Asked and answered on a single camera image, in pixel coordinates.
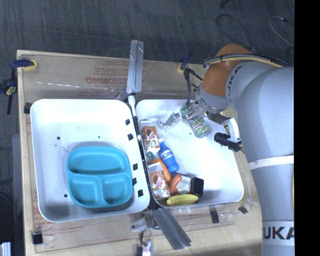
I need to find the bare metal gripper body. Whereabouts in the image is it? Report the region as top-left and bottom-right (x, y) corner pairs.
(186, 99), (221, 121)

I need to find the green and white can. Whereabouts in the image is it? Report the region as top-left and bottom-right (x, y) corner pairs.
(187, 116), (212, 139)

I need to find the brown and white carton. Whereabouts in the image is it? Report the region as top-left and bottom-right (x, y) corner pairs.
(147, 161), (172, 200)
(139, 119), (161, 154)

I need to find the blue plastic bottle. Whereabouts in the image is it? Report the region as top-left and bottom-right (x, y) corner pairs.
(158, 138), (181, 174)

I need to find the orange carrot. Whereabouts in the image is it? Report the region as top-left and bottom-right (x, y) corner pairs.
(146, 151), (173, 185)

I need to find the white plastic tray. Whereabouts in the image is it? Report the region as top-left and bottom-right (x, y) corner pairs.
(29, 98), (151, 223)
(134, 98), (245, 209)

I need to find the orange sausage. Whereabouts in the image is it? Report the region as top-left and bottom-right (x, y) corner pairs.
(168, 173), (183, 195)

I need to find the white and orange packet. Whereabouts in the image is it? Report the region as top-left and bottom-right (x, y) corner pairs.
(174, 174), (192, 196)

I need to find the black box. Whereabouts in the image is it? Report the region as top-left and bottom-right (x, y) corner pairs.
(190, 176), (205, 199)

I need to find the yellow banana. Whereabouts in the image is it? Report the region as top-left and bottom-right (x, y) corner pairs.
(166, 193), (200, 207)

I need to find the blue divided plate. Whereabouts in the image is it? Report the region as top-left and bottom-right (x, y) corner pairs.
(65, 145), (134, 209)

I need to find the brown cardboard board red print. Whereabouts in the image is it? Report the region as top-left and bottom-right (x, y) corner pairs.
(21, 54), (251, 254)

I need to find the black cylinder on white bracket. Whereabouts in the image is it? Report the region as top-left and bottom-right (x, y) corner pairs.
(213, 117), (244, 153)

